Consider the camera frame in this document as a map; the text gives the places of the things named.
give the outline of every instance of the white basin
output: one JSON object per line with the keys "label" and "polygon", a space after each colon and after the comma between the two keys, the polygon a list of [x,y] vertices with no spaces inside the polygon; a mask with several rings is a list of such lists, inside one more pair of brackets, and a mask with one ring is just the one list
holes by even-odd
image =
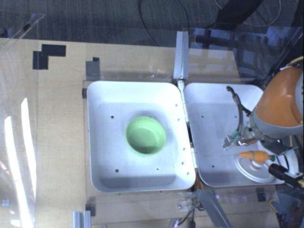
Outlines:
{"label": "white basin", "polygon": [[[104,193],[184,190],[195,170],[181,94],[169,83],[93,82],[87,91],[91,179]],[[141,156],[125,140],[138,116],[159,121],[167,134],[162,151]]]}
{"label": "white basin", "polygon": [[[263,91],[254,85],[229,85],[239,95],[244,107],[253,110]],[[236,164],[238,153],[265,149],[259,142],[249,146],[234,146],[229,150],[222,147],[228,134],[238,124],[238,109],[227,91],[226,84],[193,83],[185,88],[185,98],[190,121],[194,151],[201,179],[212,187],[256,186],[282,184],[276,178],[268,183],[255,182],[244,176]],[[249,120],[244,114],[244,124]],[[260,169],[268,173],[268,168]]]}

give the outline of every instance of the floor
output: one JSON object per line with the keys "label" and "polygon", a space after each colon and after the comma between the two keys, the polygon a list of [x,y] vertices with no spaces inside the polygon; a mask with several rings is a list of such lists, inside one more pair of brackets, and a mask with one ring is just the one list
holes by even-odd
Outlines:
{"label": "floor", "polygon": [[[221,6],[227,1],[217,0]],[[274,25],[289,26],[298,1],[281,0]],[[142,21],[160,46],[174,46],[175,31],[185,28],[188,20],[191,27],[203,28],[219,10],[214,0],[141,0],[140,8]],[[269,23],[278,11],[279,0],[264,0],[248,22]],[[0,26],[9,33],[32,14],[45,14],[40,39],[153,45],[141,23],[139,0],[0,0]]]}

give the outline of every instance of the green bowl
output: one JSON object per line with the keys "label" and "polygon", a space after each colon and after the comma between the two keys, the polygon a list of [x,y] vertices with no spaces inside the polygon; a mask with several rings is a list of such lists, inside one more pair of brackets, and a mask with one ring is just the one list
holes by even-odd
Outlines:
{"label": "green bowl", "polygon": [[155,119],[139,116],[129,122],[125,129],[125,139],[135,153],[149,156],[164,148],[167,134]]}

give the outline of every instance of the black cable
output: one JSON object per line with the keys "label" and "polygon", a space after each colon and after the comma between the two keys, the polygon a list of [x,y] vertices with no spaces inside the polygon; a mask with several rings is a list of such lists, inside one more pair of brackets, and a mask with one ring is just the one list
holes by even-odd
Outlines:
{"label": "black cable", "polygon": [[[181,1],[179,1],[179,0],[175,0],[175,1],[177,1],[177,2],[181,5],[182,9],[184,10],[184,12],[185,12],[185,14],[186,14],[186,16],[187,16],[187,29],[188,29],[188,28],[189,28],[189,15],[188,15],[188,13],[187,13],[187,11],[186,11],[184,5],[181,3]],[[159,45],[158,45],[158,44],[155,42],[155,40],[152,38],[152,36],[151,36],[150,33],[148,32],[148,29],[147,29],[147,27],[146,27],[146,25],[145,25],[145,23],[144,23],[144,21],[143,21],[143,17],[142,17],[142,0],[138,0],[138,14],[139,14],[139,18],[140,18],[140,20],[141,20],[142,26],[143,26],[143,28],[145,29],[145,31],[146,31],[147,35],[149,36],[150,40],[153,42],[153,44],[154,44],[155,46],[158,47]]]}
{"label": "black cable", "polygon": [[[230,86],[227,86],[226,89],[232,93],[232,98],[237,97],[239,99],[238,94],[236,94],[234,92],[233,88],[231,88]],[[242,105],[240,99],[239,99],[239,103],[240,103],[241,109],[246,113],[246,116],[249,117],[251,115],[251,111]]]}
{"label": "black cable", "polygon": [[243,125],[243,112],[242,112],[242,104],[241,100],[239,99],[238,94],[236,94],[230,86],[227,86],[226,89],[232,93],[232,98],[234,102],[237,104],[238,109],[238,125],[237,125],[237,131],[239,131],[240,126]]}
{"label": "black cable", "polygon": [[205,208],[202,206],[202,204],[199,204],[198,206],[192,208],[187,213],[187,215],[185,216],[185,218],[183,218],[181,221],[179,221],[178,226],[180,226],[181,224],[183,224],[186,221],[186,219],[190,216],[190,214],[192,213],[192,222],[191,223],[192,223],[192,227],[195,228],[195,222],[194,222],[194,211],[195,211],[195,209],[198,209],[199,211],[204,211],[205,210]]}
{"label": "black cable", "polygon": [[192,212],[194,212],[194,210],[195,210],[195,208],[193,208],[193,209],[191,209],[189,212],[188,212],[188,214],[185,216],[185,218],[183,218],[180,222],[179,222],[179,226],[181,225],[181,224],[183,224],[185,221],[186,221],[186,219],[189,217],[189,215],[192,213]]}
{"label": "black cable", "polygon": [[285,183],[291,186],[292,188],[297,189],[299,191],[304,191],[304,189],[301,187],[301,185],[297,182],[296,179],[285,173],[288,172],[288,169],[286,169],[285,167],[277,164],[271,164],[268,168],[268,172],[274,177],[285,181]]}

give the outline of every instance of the toy carrot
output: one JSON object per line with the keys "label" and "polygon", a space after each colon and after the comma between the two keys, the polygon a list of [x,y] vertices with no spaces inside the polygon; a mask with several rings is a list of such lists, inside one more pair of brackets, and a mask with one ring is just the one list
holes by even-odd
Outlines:
{"label": "toy carrot", "polygon": [[265,162],[267,160],[274,162],[276,160],[276,157],[274,155],[269,155],[265,151],[247,151],[239,153],[238,155],[258,162]]}

